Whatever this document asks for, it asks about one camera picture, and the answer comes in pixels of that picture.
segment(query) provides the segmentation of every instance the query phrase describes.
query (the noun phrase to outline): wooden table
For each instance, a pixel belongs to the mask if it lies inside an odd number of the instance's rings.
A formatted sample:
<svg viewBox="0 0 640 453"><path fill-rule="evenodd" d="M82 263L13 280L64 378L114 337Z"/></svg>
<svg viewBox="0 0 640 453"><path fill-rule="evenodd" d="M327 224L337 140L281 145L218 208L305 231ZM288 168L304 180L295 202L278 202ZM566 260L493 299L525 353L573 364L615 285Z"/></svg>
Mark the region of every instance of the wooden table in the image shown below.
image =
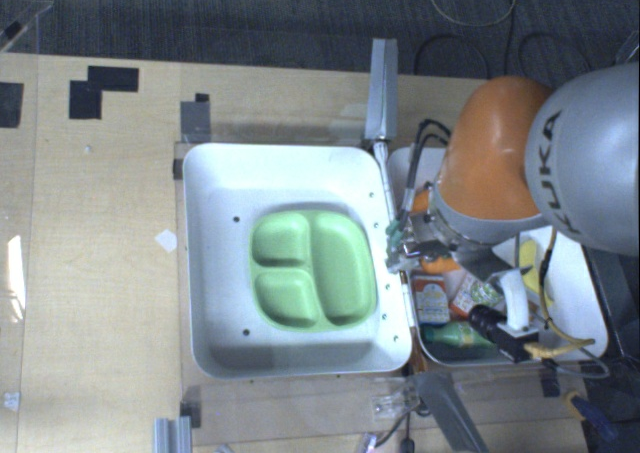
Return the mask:
<svg viewBox="0 0 640 453"><path fill-rule="evenodd" d="M209 94L214 131L249 140L337 135L362 121L368 75L29 55L3 55L0 64L0 81L23 82L24 106L37 107L37 124L0 130L5 181L18 184L19 161L35 153L22 400L19 414L0 411L0 449L12 452L17 442L20 453L151 451L153 420L175 418L182 396L177 255L155 241L176 230L180 102ZM102 120L70 120L69 81L86 80L89 65L139 68L139 91L103 93ZM479 83L401 76L395 145L407 144L425 115L452 125ZM18 135L35 135L35 151ZM15 338L0 341L2 355L19 355ZM586 451L580 424L558 398L519 399L505 389L483 396L486 384L469 391L469 411L493 451ZM487 416L520 404L539 411L507 423ZM419 427L418 451L447 451L432 420ZM352 453L358 436L251 438L245 431L234 451Z"/></svg>

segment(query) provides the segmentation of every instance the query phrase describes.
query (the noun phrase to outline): green plate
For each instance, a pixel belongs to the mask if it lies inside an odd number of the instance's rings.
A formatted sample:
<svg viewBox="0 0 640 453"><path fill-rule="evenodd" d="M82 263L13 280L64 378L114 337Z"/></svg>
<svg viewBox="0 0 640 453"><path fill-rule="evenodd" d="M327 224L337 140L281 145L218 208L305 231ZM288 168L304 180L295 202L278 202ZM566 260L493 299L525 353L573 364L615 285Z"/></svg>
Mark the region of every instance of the green plate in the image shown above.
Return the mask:
<svg viewBox="0 0 640 453"><path fill-rule="evenodd" d="M254 301L286 330L321 332L361 323L376 307L373 261L364 231L331 211L283 211L251 232Z"/></svg>

